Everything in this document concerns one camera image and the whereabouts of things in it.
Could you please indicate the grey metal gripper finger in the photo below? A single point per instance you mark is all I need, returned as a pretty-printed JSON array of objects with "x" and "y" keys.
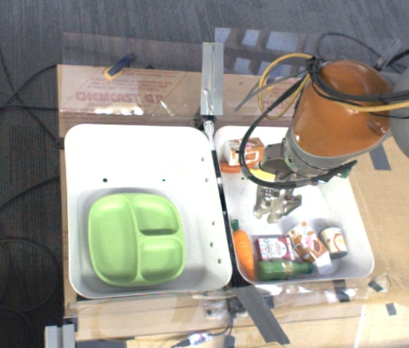
[
  {"x": 262, "y": 205},
  {"x": 285, "y": 206}
]

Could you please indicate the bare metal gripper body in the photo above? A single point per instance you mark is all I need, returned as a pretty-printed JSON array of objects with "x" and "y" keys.
[{"x": 275, "y": 163}]

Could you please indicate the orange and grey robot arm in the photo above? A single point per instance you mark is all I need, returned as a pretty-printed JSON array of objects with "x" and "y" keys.
[{"x": 335, "y": 122}]

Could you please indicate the yellow banana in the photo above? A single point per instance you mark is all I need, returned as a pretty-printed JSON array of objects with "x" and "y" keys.
[{"x": 260, "y": 175}]

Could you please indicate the white plastic tray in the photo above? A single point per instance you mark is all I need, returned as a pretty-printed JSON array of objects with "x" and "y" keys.
[
  {"x": 139, "y": 154},
  {"x": 320, "y": 201}
]

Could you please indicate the pink carton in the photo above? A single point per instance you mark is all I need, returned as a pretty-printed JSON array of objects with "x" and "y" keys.
[{"x": 273, "y": 248}]

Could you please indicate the orange and white carton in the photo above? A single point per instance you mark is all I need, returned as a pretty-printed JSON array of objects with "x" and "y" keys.
[{"x": 231, "y": 151}]

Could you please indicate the orange toy sausage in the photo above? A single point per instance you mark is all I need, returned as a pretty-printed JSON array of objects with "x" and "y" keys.
[{"x": 228, "y": 167}]

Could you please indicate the brown and white carton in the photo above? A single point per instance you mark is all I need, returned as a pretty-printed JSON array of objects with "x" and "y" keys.
[{"x": 309, "y": 247}]

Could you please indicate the orange carrot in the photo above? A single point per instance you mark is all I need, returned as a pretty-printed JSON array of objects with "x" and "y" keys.
[{"x": 244, "y": 250}]

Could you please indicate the white can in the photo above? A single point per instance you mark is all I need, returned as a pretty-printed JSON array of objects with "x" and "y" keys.
[{"x": 335, "y": 243}]

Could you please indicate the green bottle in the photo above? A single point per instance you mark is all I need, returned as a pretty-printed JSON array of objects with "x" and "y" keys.
[{"x": 280, "y": 269}]

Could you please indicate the green divided plate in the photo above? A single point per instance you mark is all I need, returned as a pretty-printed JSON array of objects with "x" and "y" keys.
[{"x": 117, "y": 238}]

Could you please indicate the brown cardboard board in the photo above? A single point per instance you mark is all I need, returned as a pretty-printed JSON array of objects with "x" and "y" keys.
[{"x": 124, "y": 93}]

